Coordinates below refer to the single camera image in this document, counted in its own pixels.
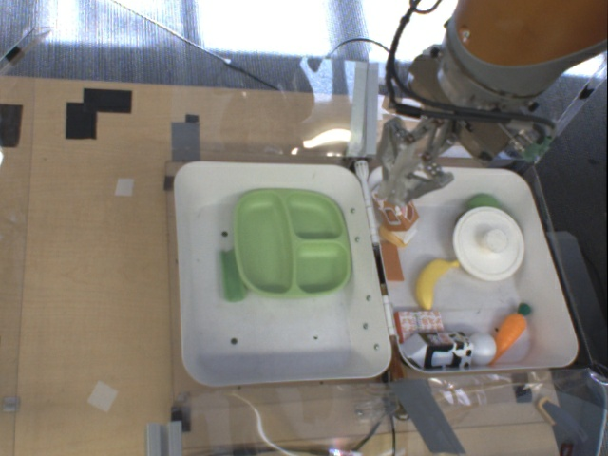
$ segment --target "white tray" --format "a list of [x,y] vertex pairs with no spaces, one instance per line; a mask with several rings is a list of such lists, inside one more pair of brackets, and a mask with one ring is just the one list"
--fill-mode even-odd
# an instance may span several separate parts
[[[352,251],[344,289],[315,298],[248,293],[223,299],[219,253],[233,208],[258,188],[325,194],[342,209]],[[183,363],[210,386],[369,378],[390,362],[390,341],[361,186],[330,165],[192,162],[175,179]]]
[[466,201],[479,193],[494,196],[523,233],[523,264],[512,277],[487,282],[452,269],[435,288],[433,310],[439,311],[448,331],[494,333],[520,302],[533,309],[528,329],[496,365],[475,371],[557,368],[576,358],[578,340],[560,281],[547,245],[539,214],[527,183],[501,169],[447,169],[454,182],[415,201],[420,214],[418,233],[400,250],[405,282],[390,282],[395,309],[417,311],[414,286],[422,268],[434,258],[455,259],[452,232]]

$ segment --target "toy banana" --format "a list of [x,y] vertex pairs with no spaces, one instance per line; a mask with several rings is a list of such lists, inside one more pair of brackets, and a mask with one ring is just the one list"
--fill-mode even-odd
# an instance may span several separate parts
[[448,270],[458,266],[460,266],[458,260],[449,261],[435,258],[422,269],[416,281],[416,301],[422,309],[426,311],[432,309],[437,280]]

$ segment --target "orange carrot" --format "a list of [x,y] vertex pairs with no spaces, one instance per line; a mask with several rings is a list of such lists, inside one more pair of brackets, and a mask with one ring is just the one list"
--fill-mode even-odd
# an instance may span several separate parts
[[511,348],[513,343],[522,335],[523,330],[525,330],[527,325],[525,317],[531,312],[532,309],[530,306],[522,302],[522,304],[518,306],[516,313],[506,317],[503,324],[498,329],[496,336],[494,336],[494,340],[496,341],[496,354],[490,365],[503,356],[504,352]]

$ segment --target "white bottle cap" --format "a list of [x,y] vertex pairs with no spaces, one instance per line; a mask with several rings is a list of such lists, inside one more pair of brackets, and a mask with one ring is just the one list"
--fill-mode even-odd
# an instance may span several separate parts
[[503,280],[522,265],[522,230],[497,208],[474,208],[462,215],[453,243],[461,267],[482,280]]

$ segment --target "green plate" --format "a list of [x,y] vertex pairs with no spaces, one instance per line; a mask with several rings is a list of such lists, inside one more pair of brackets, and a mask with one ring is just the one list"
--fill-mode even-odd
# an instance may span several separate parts
[[234,213],[240,278],[262,295],[335,292],[351,277],[351,246],[338,205],[299,189],[258,189]]

